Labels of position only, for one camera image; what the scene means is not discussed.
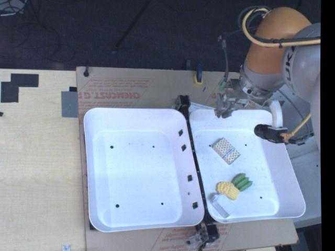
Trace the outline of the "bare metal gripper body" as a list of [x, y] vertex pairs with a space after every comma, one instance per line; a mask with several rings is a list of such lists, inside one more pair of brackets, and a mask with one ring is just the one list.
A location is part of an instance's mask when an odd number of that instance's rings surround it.
[[256, 105], [263, 106], [264, 103], [272, 96], [271, 90], [266, 90], [251, 81], [241, 79], [231, 79], [231, 88], [225, 91], [224, 100], [230, 106], [247, 106], [251, 102]]

